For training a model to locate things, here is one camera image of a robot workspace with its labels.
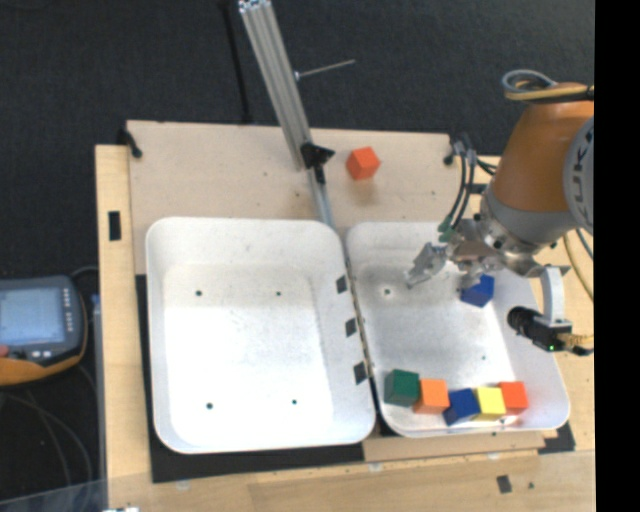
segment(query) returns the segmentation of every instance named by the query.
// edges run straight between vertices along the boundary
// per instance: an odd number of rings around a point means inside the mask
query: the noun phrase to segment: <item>red block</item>
[[[370,146],[354,149],[347,159],[347,169],[354,180],[373,176],[380,167],[380,159]]]
[[[529,407],[527,390],[523,382],[500,382],[498,383],[498,387],[502,390],[507,414],[517,415]]]

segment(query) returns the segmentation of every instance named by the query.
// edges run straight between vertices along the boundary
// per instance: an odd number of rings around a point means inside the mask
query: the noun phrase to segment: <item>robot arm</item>
[[[571,324],[562,317],[561,278],[569,267],[550,268],[535,256],[574,229],[593,235],[594,88],[558,84],[533,71],[508,73],[503,87],[509,99],[528,105],[483,192],[480,211],[473,219],[461,213],[453,221],[448,217],[440,229],[446,245],[426,244],[406,282],[412,287],[430,279],[446,261],[463,271],[463,289],[503,268],[540,278],[544,312],[515,308],[510,325],[546,350],[584,355],[590,352],[576,348]],[[472,176],[478,160],[464,138],[452,141],[452,155],[461,156],[463,165],[468,161]]]

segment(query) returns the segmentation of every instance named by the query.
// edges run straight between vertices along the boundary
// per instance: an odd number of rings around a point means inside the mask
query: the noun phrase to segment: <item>cube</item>
[[[462,290],[460,300],[473,306],[484,307],[493,298],[494,282],[492,276],[483,274],[478,284]]]
[[[411,407],[420,396],[417,373],[395,369],[384,379],[384,401],[387,404]]]
[[[499,387],[478,387],[474,394],[480,406],[480,414],[474,421],[496,421],[507,414],[502,389]]]
[[[354,180],[373,176],[380,167],[380,160],[370,146],[354,149],[347,159],[347,169]]]
[[[451,405],[442,415],[447,425],[469,421],[480,414],[478,400],[471,388],[459,389],[449,393]]]
[[[442,414],[447,409],[449,393],[443,379],[420,379],[420,398],[413,404],[417,414]]]
[[[502,390],[508,415],[517,416],[529,407],[527,390],[523,382],[499,382],[498,387]]]

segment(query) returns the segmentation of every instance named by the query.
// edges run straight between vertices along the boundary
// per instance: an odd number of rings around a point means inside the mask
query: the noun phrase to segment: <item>metal rail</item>
[[[271,1],[240,0],[239,6],[291,156],[298,169],[307,169],[318,216],[333,228],[335,226],[322,173],[318,172],[318,165],[309,165],[302,153],[303,146],[312,145],[313,141]]]

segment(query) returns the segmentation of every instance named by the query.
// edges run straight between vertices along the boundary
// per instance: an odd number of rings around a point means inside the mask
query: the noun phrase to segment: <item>black floor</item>
[[[235,2],[0,0],[0,278],[98,264],[93,150],[127,119],[244,122],[223,7],[238,42],[249,114],[275,116]],[[593,83],[595,0],[274,0],[313,127],[466,131],[500,154],[522,105],[502,75],[528,68]],[[97,281],[82,283],[97,293]],[[83,367],[95,376],[92,360]],[[99,471],[96,403],[84,372],[29,391],[86,447],[56,431],[75,482]],[[20,391],[28,399],[25,391]],[[42,419],[0,403],[0,501],[65,486]]]

